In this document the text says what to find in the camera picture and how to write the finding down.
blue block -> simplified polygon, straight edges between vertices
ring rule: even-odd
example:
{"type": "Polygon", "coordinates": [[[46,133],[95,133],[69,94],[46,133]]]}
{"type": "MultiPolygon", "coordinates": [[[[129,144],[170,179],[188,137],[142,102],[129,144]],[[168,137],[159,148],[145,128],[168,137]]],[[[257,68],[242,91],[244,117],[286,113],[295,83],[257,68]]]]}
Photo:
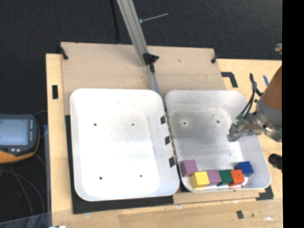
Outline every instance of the blue block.
{"type": "Polygon", "coordinates": [[[249,177],[253,173],[253,169],[249,161],[238,163],[234,169],[242,170],[244,177],[249,177]]]}

empty white tray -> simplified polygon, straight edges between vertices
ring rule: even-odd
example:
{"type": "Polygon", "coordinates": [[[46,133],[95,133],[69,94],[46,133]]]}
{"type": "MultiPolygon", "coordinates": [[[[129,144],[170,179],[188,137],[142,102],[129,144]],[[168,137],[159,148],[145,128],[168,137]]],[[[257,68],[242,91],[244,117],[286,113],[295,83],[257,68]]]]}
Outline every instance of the empty white tray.
{"type": "Polygon", "coordinates": [[[70,97],[75,189],[87,201],[169,196],[180,180],[163,100],[152,90],[78,89],[70,97]]]}
{"type": "MultiPolygon", "coordinates": [[[[233,169],[250,161],[254,173],[236,188],[264,189],[271,182],[269,168],[258,137],[244,136],[229,142],[227,134],[247,100],[236,91],[175,90],[165,98],[178,162],[195,160],[199,171],[233,169]]],[[[192,192],[227,190],[228,186],[194,190],[189,177],[184,186],[192,192]]]]}

yellow cube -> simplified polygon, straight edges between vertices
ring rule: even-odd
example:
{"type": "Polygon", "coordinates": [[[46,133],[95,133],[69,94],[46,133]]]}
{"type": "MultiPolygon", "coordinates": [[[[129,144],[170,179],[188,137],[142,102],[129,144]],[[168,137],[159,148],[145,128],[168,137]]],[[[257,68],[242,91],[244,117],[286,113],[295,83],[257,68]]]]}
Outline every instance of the yellow cube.
{"type": "Polygon", "coordinates": [[[210,184],[206,171],[197,171],[191,175],[190,179],[193,189],[204,188],[210,184]]]}

black floor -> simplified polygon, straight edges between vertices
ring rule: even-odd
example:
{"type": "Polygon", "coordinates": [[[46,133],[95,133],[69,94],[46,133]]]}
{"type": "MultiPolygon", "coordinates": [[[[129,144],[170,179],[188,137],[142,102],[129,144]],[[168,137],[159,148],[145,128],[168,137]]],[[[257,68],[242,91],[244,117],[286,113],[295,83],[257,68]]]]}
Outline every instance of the black floor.
{"type": "MultiPolygon", "coordinates": [[[[148,45],[214,48],[219,58],[281,59],[283,0],[133,0],[148,45]]],[[[130,44],[115,1],[121,43],[130,44]]],[[[45,54],[61,41],[115,43],[109,0],[0,0],[0,114],[47,110],[45,54]]],[[[41,128],[46,115],[39,116],[41,128]]],[[[13,166],[26,181],[33,213],[46,210],[44,140],[37,156],[13,166]]],[[[5,167],[0,223],[31,215],[21,186],[5,167]]]]}

handheld device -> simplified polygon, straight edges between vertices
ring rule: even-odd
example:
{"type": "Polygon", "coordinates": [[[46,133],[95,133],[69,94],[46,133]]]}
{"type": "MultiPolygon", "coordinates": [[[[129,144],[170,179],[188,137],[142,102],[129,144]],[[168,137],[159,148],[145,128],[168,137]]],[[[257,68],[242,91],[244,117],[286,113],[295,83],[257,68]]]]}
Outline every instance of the handheld device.
{"type": "Polygon", "coordinates": [[[0,165],[32,157],[39,140],[39,124],[34,115],[0,114],[0,165]]]}

